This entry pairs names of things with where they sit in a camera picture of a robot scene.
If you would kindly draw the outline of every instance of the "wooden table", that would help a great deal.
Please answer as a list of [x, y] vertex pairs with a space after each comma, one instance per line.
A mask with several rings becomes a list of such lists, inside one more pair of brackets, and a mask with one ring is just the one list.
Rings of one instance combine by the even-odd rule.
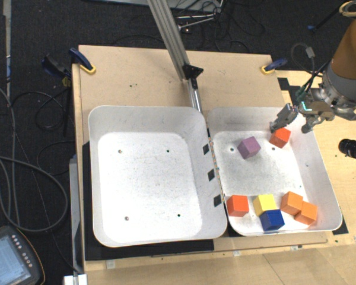
[[[80, 46], [79, 50], [97, 67], [94, 75], [88, 75], [77, 65], [72, 69], [82, 208], [82, 146], [89, 141], [88, 114], [93, 108], [105, 104], [190, 106], [190, 101], [186, 84], [179, 81], [166, 50], [102, 46]], [[280, 90], [277, 77], [288, 78], [293, 86], [302, 85], [309, 77], [301, 71], [263, 75], [260, 67], [272, 62], [269, 55], [191, 51], [187, 54], [191, 64], [204, 69], [198, 84], [205, 118], [215, 107], [283, 107], [290, 97]], [[244, 283], [286, 284], [284, 280], [301, 274], [307, 281], [314, 278], [306, 284], [324, 284], [325, 279], [332, 284], [356, 284], [356, 161], [338, 150], [341, 139], [356, 140], [356, 122], [335, 118], [316, 126], [314, 133], [349, 233], [237, 238], [225, 233], [214, 240], [214, 252], [84, 261], [89, 284], [217, 284], [231, 283], [234, 278], [242, 278]], [[84, 225], [83, 212], [81, 221]], [[346, 252], [355, 261], [345, 261]], [[298, 261], [305, 265], [305, 270], [298, 271]]]

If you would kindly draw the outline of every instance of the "block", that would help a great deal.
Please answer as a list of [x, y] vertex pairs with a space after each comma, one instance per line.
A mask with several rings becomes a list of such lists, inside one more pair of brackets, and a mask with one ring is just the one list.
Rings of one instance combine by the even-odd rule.
[[278, 230], [285, 222], [281, 210], [268, 210], [261, 214], [260, 221], [263, 231]]
[[318, 214], [318, 206], [311, 204], [310, 202], [302, 202], [302, 209], [299, 211], [294, 219], [300, 221], [303, 224], [310, 225], [316, 221]]
[[255, 156], [260, 151], [261, 147], [256, 138], [251, 136], [242, 140], [237, 146], [237, 149], [244, 159], [248, 159], [249, 157]]
[[257, 216], [260, 216], [264, 211], [277, 209], [273, 194], [258, 195], [253, 200], [253, 206], [255, 208]]
[[282, 197], [280, 209], [294, 216], [301, 211], [302, 202], [303, 196], [289, 191]]
[[278, 148], [283, 148], [289, 141], [290, 135], [290, 130], [287, 128], [280, 128], [271, 135], [269, 142]]
[[229, 216], [243, 217], [249, 212], [248, 197], [245, 195], [232, 195], [227, 200]]

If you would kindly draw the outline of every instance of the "black clamp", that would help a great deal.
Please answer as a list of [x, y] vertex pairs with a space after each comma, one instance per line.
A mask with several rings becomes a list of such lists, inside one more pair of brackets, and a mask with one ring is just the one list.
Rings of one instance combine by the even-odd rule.
[[198, 83], [196, 78], [203, 73], [202, 68], [195, 67], [193, 65], [185, 64], [182, 66], [183, 72], [187, 80], [191, 79], [191, 85], [194, 90], [198, 89]]

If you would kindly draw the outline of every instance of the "orange cube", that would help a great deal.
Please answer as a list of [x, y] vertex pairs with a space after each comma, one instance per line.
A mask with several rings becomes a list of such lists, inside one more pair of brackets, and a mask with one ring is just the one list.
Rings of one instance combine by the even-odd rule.
[[281, 211], [296, 215], [302, 209], [303, 197], [294, 192], [287, 192], [281, 200]]
[[284, 145], [286, 145], [287, 142], [289, 141], [290, 135], [291, 135], [290, 130], [286, 128], [280, 128], [272, 134], [269, 142], [277, 146], [278, 148], [283, 148]]
[[245, 195], [232, 195], [227, 200], [229, 216], [243, 217], [249, 212], [248, 197]]
[[303, 224], [310, 225], [316, 220], [318, 214], [318, 206], [309, 202], [302, 202], [302, 209], [299, 211], [294, 219], [300, 221]]

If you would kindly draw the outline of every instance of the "black floor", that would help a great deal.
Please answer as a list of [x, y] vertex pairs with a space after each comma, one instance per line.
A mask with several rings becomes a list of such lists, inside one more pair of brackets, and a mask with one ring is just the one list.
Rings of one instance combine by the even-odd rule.
[[[307, 26], [321, 23], [344, 0], [229, 0], [216, 22], [192, 27], [183, 34], [187, 50], [270, 54], [272, 59], [287, 58], [282, 69], [300, 69], [292, 60], [291, 47], [298, 42], [314, 49], [316, 66], [330, 60], [350, 19], [336, 14], [317, 32]], [[7, 93], [5, 18], [0, 0], [0, 88]], [[43, 106], [50, 96], [65, 90], [58, 78], [47, 75], [41, 60], [51, 54], [69, 67], [68, 50], [78, 45], [107, 45], [164, 48], [150, 9], [143, 6], [80, 0], [12, 0], [11, 21], [11, 100], [18, 140], [15, 157], [29, 160], [49, 173], [57, 174], [69, 193], [69, 159], [74, 155], [72, 111], [66, 134], [61, 117], [66, 92]], [[303, 50], [295, 51], [305, 67], [310, 63]], [[3, 95], [0, 94], [0, 155], [11, 156], [12, 125]], [[5, 163], [9, 175], [11, 165]], [[44, 176], [16, 166], [17, 200], [23, 227], [43, 228], [62, 213], [63, 198]], [[7, 201], [4, 173], [0, 170], [3, 198]], [[0, 208], [0, 227], [7, 224]], [[71, 263], [70, 221], [67, 217], [54, 231], [55, 239]], [[72, 269], [62, 259], [52, 235], [27, 234], [44, 265], [46, 284], [61, 284]]]

